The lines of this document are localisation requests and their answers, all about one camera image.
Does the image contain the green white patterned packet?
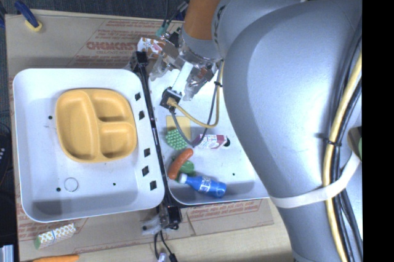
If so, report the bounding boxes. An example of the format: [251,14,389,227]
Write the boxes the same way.
[34,222,77,250]

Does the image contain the brown cardboard board red print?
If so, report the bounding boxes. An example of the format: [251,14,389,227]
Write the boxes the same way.
[4,8,275,262]

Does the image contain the orange carrot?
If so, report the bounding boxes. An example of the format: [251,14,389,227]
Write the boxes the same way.
[31,254,81,262]

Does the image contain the yellow divided plate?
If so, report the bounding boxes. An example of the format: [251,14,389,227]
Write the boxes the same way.
[55,88,139,163]

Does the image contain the thin black and white rod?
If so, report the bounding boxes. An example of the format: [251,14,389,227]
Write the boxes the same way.
[139,53,174,234]

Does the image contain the black block with thin wires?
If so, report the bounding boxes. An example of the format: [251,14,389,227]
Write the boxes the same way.
[130,50,149,71]
[158,205,183,229]

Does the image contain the yellow square slice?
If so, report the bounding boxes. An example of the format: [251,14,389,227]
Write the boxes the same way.
[166,114,191,136]

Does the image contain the orange and white carton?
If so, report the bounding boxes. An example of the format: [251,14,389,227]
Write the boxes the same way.
[137,36,167,60]

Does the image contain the blue bottle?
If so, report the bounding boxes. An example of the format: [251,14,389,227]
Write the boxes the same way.
[178,173,227,199]

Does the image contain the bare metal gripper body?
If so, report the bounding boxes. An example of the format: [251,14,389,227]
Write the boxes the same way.
[162,33,223,87]

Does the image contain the black cylinder on white bracket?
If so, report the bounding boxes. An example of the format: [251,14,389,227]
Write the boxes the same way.
[159,65,193,111]

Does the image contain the white plastic tray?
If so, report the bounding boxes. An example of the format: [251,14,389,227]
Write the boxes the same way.
[12,68,166,223]
[147,67,271,206]

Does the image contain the clear plastic bottle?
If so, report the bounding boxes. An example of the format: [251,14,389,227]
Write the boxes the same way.
[147,54,169,82]

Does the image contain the green toy vegetable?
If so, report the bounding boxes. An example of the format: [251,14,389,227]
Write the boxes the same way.
[176,160,196,177]

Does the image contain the green grapes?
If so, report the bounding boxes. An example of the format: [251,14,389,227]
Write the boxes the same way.
[164,128,189,151]

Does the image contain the white and maroon carton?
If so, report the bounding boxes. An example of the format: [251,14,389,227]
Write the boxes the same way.
[191,133,230,149]

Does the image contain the orange sausage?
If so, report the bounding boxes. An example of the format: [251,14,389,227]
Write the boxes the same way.
[167,148,195,180]

